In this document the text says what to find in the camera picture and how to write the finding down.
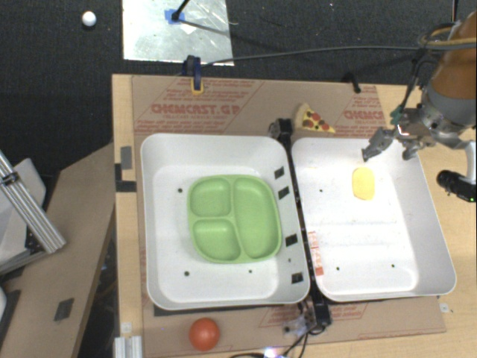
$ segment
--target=green plate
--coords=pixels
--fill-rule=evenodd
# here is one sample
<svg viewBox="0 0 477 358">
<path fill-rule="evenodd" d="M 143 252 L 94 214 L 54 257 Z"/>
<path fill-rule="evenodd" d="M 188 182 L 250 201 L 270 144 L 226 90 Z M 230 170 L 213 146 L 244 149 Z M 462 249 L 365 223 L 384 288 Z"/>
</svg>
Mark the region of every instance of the green plate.
<svg viewBox="0 0 477 358">
<path fill-rule="evenodd" d="M 216 175 L 195 181 L 187 210 L 195 249 L 214 263 L 266 260 L 282 244 L 274 194 L 254 176 Z"/>
</svg>

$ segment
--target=red ball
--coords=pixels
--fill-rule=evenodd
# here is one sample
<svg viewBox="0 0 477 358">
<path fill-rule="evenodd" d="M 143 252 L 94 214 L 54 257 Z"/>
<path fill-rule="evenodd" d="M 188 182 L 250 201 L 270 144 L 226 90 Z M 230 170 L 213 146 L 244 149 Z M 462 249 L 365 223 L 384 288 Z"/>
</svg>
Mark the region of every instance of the red ball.
<svg viewBox="0 0 477 358">
<path fill-rule="evenodd" d="M 221 332 L 210 318 L 200 318 L 189 330 L 189 340 L 199 351 L 208 351 L 217 345 Z"/>
</svg>

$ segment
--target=pizza slice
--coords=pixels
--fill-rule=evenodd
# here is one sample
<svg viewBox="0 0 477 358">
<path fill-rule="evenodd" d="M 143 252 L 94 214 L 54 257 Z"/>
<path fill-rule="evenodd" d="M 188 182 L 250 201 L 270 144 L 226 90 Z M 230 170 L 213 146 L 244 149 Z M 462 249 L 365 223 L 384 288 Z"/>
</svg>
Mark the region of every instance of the pizza slice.
<svg viewBox="0 0 477 358">
<path fill-rule="evenodd" d="M 295 128 L 302 128 L 310 131 L 320 131 L 334 133 L 332 128 L 321 115 L 313 111 L 308 104 L 301 104 L 295 116 Z"/>
</svg>

